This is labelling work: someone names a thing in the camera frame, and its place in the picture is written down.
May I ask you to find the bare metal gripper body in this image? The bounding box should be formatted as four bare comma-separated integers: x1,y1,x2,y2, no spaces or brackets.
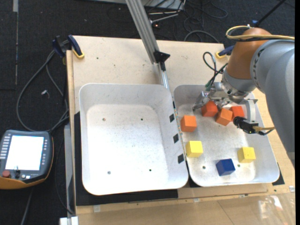
202,82,246,104

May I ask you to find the white plastic tray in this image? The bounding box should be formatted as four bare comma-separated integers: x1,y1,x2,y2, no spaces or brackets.
173,84,281,188
78,82,189,196

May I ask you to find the black cylinder on white bracket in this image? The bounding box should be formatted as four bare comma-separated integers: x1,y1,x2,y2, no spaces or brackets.
232,98,260,135

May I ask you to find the red cube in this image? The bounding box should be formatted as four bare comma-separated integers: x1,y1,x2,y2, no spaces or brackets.
231,105,245,121
201,100,219,117

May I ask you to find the yellow cube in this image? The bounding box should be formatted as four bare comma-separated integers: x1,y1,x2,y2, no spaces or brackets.
237,146,256,164
185,140,204,158

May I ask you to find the pale wood board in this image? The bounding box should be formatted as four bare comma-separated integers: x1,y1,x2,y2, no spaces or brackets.
70,35,295,217

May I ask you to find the blue cube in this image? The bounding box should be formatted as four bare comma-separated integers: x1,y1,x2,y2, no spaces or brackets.
215,158,236,177

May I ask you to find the orange cube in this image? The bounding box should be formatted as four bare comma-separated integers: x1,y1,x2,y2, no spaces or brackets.
215,108,233,127
180,115,197,133

